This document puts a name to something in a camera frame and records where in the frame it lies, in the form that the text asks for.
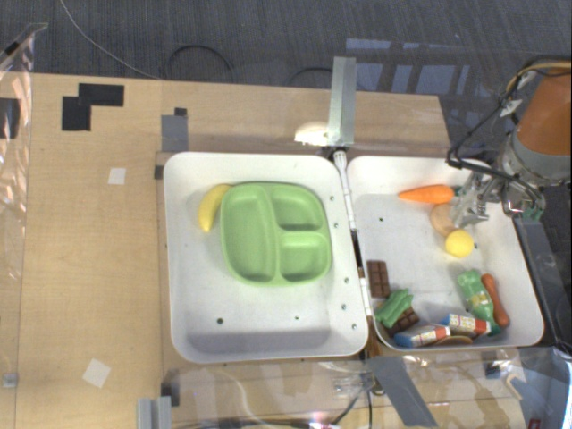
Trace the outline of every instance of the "dark floor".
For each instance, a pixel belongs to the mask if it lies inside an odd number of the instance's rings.
[[[97,43],[161,78],[329,88],[332,58],[354,56],[359,89],[438,95],[452,140],[525,59],[571,50],[572,0],[64,1]],[[28,23],[49,23],[38,72],[140,76],[90,45],[58,0],[0,0],[0,13],[0,46]],[[471,154],[494,156],[512,125],[494,120]],[[569,205],[569,190],[553,189],[543,219],[568,284]]]

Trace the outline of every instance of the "orange carrot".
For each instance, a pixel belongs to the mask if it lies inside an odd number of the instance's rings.
[[[492,316],[494,317],[494,321],[496,321],[500,327],[507,327],[510,324],[510,318],[501,304],[501,299],[499,298],[494,278],[491,274],[485,273],[481,276],[481,283],[489,293],[489,296],[491,296],[493,306]]]
[[[428,204],[447,204],[455,197],[455,192],[449,186],[444,184],[434,184],[432,186],[424,186],[404,190],[398,194],[403,200],[413,200],[415,202],[425,202]]]

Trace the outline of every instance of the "white sticker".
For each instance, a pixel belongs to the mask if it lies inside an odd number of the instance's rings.
[[[109,180],[107,184],[125,184],[126,168],[112,168],[109,172]]]
[[[97,359],[91,359],[89,366],[82,378],[89,384],[93,384],[97,388],[103,388],[107,376],[111,372],[111,367],[106,366],[103,362],[99,362]]]

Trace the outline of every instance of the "banana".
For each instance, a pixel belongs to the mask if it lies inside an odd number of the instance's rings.
[[[213,228],[216,212],[223,201],[224,194],[231,188],[230,184],[217,184],[211,188],[198,206],[198,225],[208,232]]]

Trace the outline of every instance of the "green divided plate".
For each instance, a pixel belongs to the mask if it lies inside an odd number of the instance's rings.
[[[251,284],[310,282],[332,265],[322,202],[293,184],[250,182],[230,189],[221,205],[221,241],[231,273]]]

